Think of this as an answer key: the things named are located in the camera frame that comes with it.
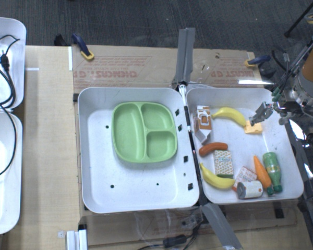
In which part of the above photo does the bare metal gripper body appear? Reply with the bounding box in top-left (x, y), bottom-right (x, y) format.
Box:
top-left (272, 87), bottom-right (313, 117)

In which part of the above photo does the yellow cheese wedge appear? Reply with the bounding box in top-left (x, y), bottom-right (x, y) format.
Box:
top-left (244, 120), bottom-right (263, 135)

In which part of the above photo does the yellow banana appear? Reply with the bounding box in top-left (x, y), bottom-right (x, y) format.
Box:
top-left (199, 162), bottom-right (236, 190)
top-left (211, 106), bottom-right (247, 128)

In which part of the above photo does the white plastic tray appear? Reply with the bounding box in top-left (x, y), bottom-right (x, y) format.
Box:
top-left (185, 87), bottom-right (305, 206)
top-left (77, 86), bottom-right (200, 215)

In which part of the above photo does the green bottle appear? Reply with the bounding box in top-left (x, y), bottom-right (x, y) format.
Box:
top-left (262, 152), bottom-right (284, 193)

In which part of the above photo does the orange carrot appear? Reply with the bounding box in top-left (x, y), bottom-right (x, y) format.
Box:
top-left (253, 155), bottom-right (275, 196)

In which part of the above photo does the white and orange carton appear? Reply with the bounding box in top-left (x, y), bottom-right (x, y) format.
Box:
top-left (192, 105), bottom-right (213, 144)

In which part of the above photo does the white and red packet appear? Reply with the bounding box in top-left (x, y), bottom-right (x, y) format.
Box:
top-left (232, 166), bottom-right (258, 192)

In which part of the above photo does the orange sausage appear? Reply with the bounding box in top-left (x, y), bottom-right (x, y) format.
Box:
top-left (198, 142), bottom-right (229, 158)

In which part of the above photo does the white carton orange green print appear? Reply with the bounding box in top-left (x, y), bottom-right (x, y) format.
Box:
top-left (212, 149), bottom-right (235, 179)

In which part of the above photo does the white can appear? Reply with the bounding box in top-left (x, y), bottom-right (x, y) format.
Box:
top-left (236, 180), bottom-right (264, 201)

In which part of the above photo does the brown cardboard board red print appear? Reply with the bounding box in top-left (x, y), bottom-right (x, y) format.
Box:
top-left (71, 44), bottom-right (298, 246)

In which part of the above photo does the green divided plate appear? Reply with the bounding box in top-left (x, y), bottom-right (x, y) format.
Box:
top-left (111, 101), bottom-right (178, 164)

